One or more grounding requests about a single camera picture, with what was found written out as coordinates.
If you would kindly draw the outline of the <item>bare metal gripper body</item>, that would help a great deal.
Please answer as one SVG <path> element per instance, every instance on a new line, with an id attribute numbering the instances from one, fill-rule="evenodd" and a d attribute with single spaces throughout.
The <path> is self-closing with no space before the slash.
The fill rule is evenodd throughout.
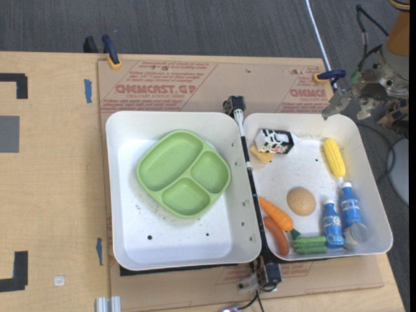
<path id="1" fill-rule="evenodd" d="M 366 69 L 359 73 L 357 82 L 352 87 L 357 99 L 386 102 L 395 98 L 408 98 L 409 81 L 407 78 L 390 70 Z"/>

